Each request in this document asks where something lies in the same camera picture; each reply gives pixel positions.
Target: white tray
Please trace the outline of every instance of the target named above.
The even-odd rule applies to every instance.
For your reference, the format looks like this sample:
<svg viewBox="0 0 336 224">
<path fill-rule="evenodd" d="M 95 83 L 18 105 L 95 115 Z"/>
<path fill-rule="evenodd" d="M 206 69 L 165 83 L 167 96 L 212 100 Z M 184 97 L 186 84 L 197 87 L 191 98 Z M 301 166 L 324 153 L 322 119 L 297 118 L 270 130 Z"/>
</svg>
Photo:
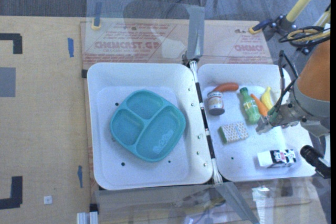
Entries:
<svg viewBox="0 0 336 224">
<path fill-rule="evenodd" d="M 213 173 L 193 75 L 179 64 L 97 63 L 88 70 L 93 172 L 104 189 L 189 185 L 207 182 Z M 177 106 L 186 129 L 169 155 L 143 161 L 112 140 L 109 123 L 133 91 L 153 91 Z"/>
<path fill-rule="evenodd" d="M 291 80 L 284 70 L 285 81 Z M 300 125 L 282 129 L 275 127 L 267 133 L 257 134 L 256 124 L 247 124 L 245 112 L 236 92 L 224 92 L 224 114 L 210 115 L 207 109 L 207 94 L 214 87 L 225 82 L 235 82 L 239 88 L 247 87 L 249 93 L 260 97 L 267 86 L 272 88 L 273 104 L 280 96 L 280 74 L 276 65 L 226 65 L 207 64 L 199 68 L 202 97 L 205 104 L 208 126 L 213 141 L 218 170 L 226 179 L 234 182 L 268 180 L 275 178 L 304 177 L 315 173 L 314 167 L 300 155 L 305 145 L 312 145 L 309 133 Z M 249 137 L 245 140 L 224 144 L 218 133 L 221 125 L 242 121 L 247 127 Z M 291 167 L 262 168 L 259 166 L 257 153 L 269 150 L 293 149 L 297 162 Z"/>
</svg>

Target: gray square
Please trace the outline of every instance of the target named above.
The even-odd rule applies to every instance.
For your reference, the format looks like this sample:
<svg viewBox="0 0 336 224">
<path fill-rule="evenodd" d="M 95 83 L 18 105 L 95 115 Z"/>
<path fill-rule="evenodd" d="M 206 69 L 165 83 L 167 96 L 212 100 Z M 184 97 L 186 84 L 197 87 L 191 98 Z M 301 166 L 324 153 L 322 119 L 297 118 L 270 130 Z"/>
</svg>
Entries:
<svg viewBox="0 0 336 224">
<path fill-rule="evenodd" d="M 15 97 L 15 67 L 0 67 L 0 97 Z"/>
</svg>

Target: sausage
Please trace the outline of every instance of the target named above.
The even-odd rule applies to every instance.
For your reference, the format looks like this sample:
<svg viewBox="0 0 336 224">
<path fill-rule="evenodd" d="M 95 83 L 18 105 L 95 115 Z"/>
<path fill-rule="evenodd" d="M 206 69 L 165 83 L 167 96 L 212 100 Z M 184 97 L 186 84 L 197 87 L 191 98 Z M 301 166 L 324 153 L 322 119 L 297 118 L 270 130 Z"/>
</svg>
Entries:
<svg viewBox="0 0 336 224">
<path fill-rule="evenodd" d="M 239 88 L 239 85 L 235 82 L 227 82 L 218 85 L 213 91 L 218 91 L 218 92 L 226 92 L 226 91 L 237 91 Z"/>
</svg>

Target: sponge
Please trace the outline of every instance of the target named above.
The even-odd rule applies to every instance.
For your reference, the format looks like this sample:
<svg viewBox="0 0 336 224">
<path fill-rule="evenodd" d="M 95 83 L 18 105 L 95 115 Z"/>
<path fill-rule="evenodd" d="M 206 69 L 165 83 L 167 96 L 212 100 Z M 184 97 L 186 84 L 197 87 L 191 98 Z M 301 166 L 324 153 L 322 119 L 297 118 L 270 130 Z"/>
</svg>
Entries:
<svg viewBox="0 0 336 224">
<path fill-rule="evenodd" d="M 246 139 L 248 132 L 243 122 L 226 124 L 218 129 L 224 144 Z"/>
</svg>

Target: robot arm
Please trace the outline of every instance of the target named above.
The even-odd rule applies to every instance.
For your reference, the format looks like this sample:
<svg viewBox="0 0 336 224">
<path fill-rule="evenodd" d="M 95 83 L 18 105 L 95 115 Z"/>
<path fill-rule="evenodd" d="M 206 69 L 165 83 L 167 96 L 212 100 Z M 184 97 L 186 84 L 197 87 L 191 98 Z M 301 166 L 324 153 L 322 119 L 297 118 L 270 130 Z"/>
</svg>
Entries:
<svg viewBox="0 0 336 224">
<path fill-rule="evenodd" d="M 302 73 L 290 83 L 287 91 L 287 102 L 277 103 L 266 117 L 260 118 L 256 131 L 260 134 L 276 126 L 289 127 L 300 123 L 312 135 L 325 136 L 327 149 L 324 157 L 309 146 L 303 147 L 300 153 L 320 175 L 330 177 L 330 130 L 321 124 L 322 120 L 330 117 L 330 40 L 316 47 Z"/>
</svg>

